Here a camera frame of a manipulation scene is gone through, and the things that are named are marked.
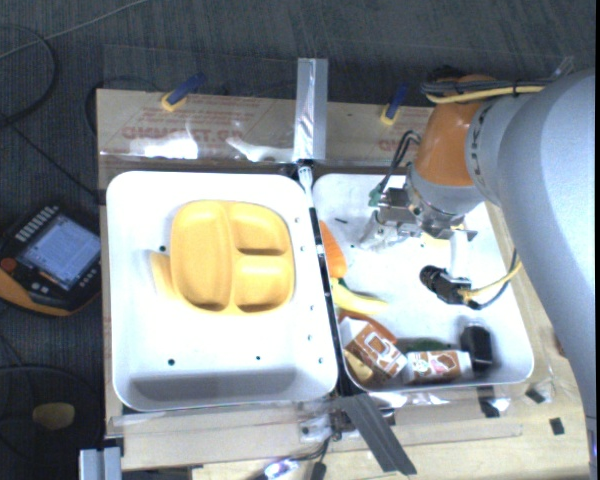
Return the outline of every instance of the yellow divided plate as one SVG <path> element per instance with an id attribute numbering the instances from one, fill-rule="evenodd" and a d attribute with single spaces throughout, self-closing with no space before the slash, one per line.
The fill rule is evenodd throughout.
<path id="1" fill-rule="evenodd" d="M 152 253 L 159 293 L 194 309 L 252 314 L 293 294 L 289 230 L 273 210 L 233 201 L 194 201 L 176 214 L 169 255 Z"/>

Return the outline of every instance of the white plastic tray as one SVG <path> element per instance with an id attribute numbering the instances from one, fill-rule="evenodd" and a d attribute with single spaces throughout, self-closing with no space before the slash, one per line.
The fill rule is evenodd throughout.
<path id="1" fill-rule="evenodd" d="M 465 378 L 455 386 L 514 384 L 533 371 L 533 351 L 511 287 L 492 305 L 480 311 L 439 300 L 419 279 L 422 267 L 450 267 L 448 241 L 409 238 L 381 252 L 359 247 L 363 230 L 374 210 L 368 206 L 369 192 L 382 176 L 328 174 L 320 177 L 313 196 L 321 220 L 329 226 L 347 258 L 347 286 L 371 293 L 389 302 L 389 308 L 373 315 L 400 338 L 434 338 L 457 348 L 465 325 L 479 321 L 491 332 L 494 364 L 478 378 Z M 389 186 L 398 187 L 404 177 L 394 177 Z M 478 288 L 504 276 L 509 258 L 503 259 L 484 204 L 466 216 L 466 227 L 477 231 L 469 243 L 467 277 Z M 448 388 L 431 385 L 427 388 Z M 396 386 L 388 384 L 387 389 Z M 404 388 L 422 391 L 423 386 Z"/>
<path id="2" fill-rule="evenodd" d="M 155 288 L 149 254 L 169 247 L 185 203 L 215 199 L 267 206 L 289 228 L 296 265 L 290 302 L 250 315 L 201 314 Z M 107 190 L 113 385 L 139 411 L 328 394 L 338 370 L 313 230 L 302 188 L 264 174 L 136 171 Z"/>

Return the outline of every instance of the white cable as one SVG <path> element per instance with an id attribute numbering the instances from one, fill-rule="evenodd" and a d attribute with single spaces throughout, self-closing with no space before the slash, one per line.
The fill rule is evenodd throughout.
<path id="1" fill-rule="evenodd" d="M 151 2 L 151 1 L 153 1 L 153 0 L 137 0 L 137 1 L 132 2 L 130 4 L 123 5 L 122 7 L 119 7 L 117 9 L 115 9 L 113 11 L 110 11 L 108 13 L 105 13 L 105 14 L 103 14 L 101 16 L 98 16 L 97 18 L 94 18 L 92 20 L 86 21 L 86 22 L 81 23 L 79 25 L 75 25 L 74 27 L 68 28 L 68 29 L 63 30 L 61 32 L 56 32 L 55 34 L 51 34 L 49 36 L 45 36 L 45 37 L 43 37 L 43 39 L 46 41 L 46 40 L 49 40 L 49 39 L 55 39 L 57 37 L 60 37 L 60 36 L 66 35 L 66 34 L 70 34 L 71 32 L 75 32 L 76 30 L 80 30 L 81 28 L 88 27 L 90 25 L 93 25 L 94 23 L 98 23 L 99 21 L 102 21 L 102 20 L 105 20 L 107 18 L 110 18 L 111 16 L 115 16 L 116 14 L 119 14 L 119 13 L 121 13 L 123 11 L 126 11 L 127 9 L 130 9 L 132 7 L 136 7 L 138 5 L 141 5 L 141 4 L 144 4 L 144 3 L 147 3 L 147 2 Z M 35 46 L 36 44 L 38 44 L 37 41 L 31 42 L 31 43 L 27 43 L 25 45 L 19 46 L 18 48 L 15 48 L 15 49 L 13 49 L 11 51 L 3 53 L 2 55 L 0 55 L 0 60 L 4 59 L 5 57 L 8 57 L 9 55 L 12 55 L 12 54 L 14 54 L 16 52 L 19 52 L 20 50 L 24 50 L 25 48 L 28 48 L 29 46 Z"/>

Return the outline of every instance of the banana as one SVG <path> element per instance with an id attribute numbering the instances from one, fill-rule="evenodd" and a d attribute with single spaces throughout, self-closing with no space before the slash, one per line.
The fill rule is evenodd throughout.
<path id="1" fill-rule="evenodd" d="M 384 300 L 352 292 L 335 277 L 331 278 L 331 295 L 336 306 L 364 315 L 379 313 L 389 306 Z"/>

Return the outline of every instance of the blue clamp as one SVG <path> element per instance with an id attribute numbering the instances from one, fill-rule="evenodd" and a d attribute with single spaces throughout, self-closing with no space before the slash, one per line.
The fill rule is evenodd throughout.
<path id="1" fill-rule="evenodd" d="M 207 77 L 204 76 L 204 73 L 193 75 L 191 78 L 182 82 L 173 91 L 162 97 L 162 107 L 169 112 L 173 112 L 184 104 L 187 100 L 187 94 L 197 91 L 206 81 Z"/>
<path id="2" fill-rule="evenodd" d="M 389 103 L 387 103 L 382 109 L 382 115 L 380 116 L 380 120 L 384 124 L 393 124 L 398 117 L 398 110 L 400 110 L 400 105 L 407 97 L 407 88 L 408 84 L 402 83 L 398 87 L 398 90 L 393 95 L 393 98 Z"/>

